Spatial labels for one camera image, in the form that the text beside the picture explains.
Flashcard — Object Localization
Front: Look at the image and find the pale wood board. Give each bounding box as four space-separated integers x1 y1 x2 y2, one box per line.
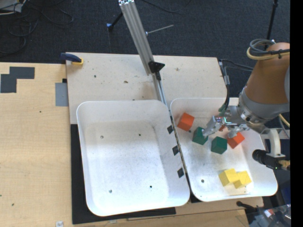
65 52 265 222

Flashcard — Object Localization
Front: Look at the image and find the white plastic tray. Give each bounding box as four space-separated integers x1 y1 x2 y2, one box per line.
169 97 279 203
76 99 191 217

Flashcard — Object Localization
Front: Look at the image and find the green cube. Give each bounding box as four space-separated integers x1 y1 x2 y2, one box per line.
210 136 228 155
192 126 209 146

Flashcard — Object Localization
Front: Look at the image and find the black cylinder on white bracket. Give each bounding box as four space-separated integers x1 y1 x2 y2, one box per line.
251 128 287 171

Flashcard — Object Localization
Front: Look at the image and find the yellow cube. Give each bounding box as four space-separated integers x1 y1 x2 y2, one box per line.
233 170 252 190
218 168 238 187

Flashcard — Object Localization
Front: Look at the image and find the orange cube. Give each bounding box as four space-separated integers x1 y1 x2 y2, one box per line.
226 131 246 149
177 112 196 132

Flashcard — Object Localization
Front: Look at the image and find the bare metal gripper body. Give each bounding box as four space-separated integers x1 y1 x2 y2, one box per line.
212 105 267 134

